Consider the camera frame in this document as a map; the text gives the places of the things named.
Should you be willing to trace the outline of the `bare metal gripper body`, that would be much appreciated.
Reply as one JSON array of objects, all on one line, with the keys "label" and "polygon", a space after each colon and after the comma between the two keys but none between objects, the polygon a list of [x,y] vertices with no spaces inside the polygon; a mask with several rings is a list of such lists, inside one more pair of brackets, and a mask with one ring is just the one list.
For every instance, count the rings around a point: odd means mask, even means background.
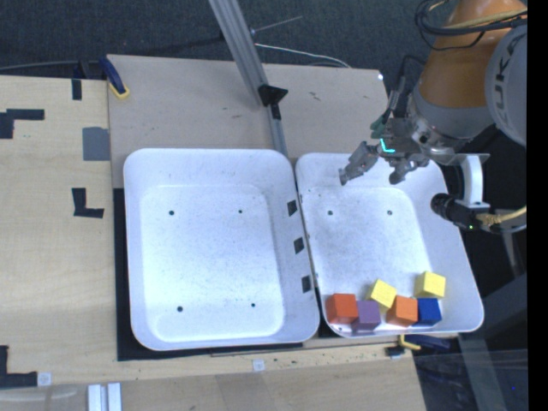
[{"label": "bare metal gripper body", "polygon": [[375,122],[376,153],[385,159],[451,164],[468,142],[440,133],[423,117],[381,116]]}]

